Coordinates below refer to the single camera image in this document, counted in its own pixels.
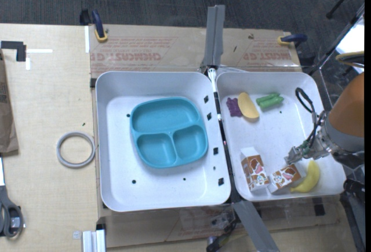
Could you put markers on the green bean pods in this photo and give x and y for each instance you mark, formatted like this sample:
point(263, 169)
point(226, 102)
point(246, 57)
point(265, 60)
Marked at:
point(269, 101)

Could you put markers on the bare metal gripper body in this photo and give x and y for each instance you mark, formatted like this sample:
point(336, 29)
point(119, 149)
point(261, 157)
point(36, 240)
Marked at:
point(318, 147)

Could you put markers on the white plastic tray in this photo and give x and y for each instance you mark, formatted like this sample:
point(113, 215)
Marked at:
point(162, 187)
point(275, 135)

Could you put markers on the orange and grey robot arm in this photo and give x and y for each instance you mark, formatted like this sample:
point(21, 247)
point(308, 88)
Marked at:
point(346, 111)

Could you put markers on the small white and brown carton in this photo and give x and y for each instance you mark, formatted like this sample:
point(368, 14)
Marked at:
point(285, 178)

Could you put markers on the brown cardboard board red print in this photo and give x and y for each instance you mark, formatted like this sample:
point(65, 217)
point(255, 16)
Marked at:
point(150, 51)

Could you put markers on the yellow taco shell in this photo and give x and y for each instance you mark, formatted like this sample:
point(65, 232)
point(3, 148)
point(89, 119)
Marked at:
point(248, 107)

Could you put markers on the purple grapes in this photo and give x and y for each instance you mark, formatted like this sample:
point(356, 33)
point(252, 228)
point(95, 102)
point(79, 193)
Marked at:
point(232, 106)

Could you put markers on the tall white and brown carton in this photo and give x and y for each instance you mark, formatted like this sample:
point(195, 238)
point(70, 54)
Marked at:
point(255, 169)

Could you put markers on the yellow banana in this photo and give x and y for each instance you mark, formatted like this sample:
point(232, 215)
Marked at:
point(310, 178)

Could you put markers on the brown paper bag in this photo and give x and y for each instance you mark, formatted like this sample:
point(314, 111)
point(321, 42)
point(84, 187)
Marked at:
point(5, 117)

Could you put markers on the blue divided plate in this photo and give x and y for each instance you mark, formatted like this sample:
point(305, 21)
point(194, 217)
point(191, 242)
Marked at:
point(162, 117)

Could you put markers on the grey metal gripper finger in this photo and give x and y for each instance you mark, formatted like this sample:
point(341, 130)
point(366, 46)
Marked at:
point(298, 152)
point(290, 157)

